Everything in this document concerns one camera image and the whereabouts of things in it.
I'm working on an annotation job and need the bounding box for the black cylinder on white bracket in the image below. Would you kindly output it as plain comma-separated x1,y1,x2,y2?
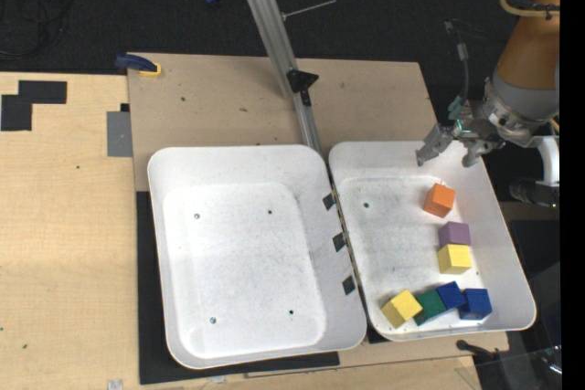
508,133,561,209

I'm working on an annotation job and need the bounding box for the green cube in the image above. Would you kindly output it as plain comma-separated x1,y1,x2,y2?
412,289,450,327

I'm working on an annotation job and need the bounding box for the orange cube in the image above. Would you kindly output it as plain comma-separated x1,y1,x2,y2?
422,183,457,219

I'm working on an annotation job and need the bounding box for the blue cube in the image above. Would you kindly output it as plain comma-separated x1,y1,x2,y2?
435,280,469,312
457,287,494,321

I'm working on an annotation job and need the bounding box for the flat brown board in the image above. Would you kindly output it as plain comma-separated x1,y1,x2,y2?
126,52,512,381

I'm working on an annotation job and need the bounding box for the purple cube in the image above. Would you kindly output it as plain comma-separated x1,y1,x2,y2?
438,220,473,249

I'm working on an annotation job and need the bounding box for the white plastic tray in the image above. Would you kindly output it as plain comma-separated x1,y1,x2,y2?
327,140,537,343
146,143,368,371

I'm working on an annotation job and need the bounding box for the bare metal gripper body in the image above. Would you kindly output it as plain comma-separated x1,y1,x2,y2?
451,97,550,149

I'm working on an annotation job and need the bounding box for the yellow cube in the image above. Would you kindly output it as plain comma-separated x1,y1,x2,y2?
380,288,424,330
436,243,473,276

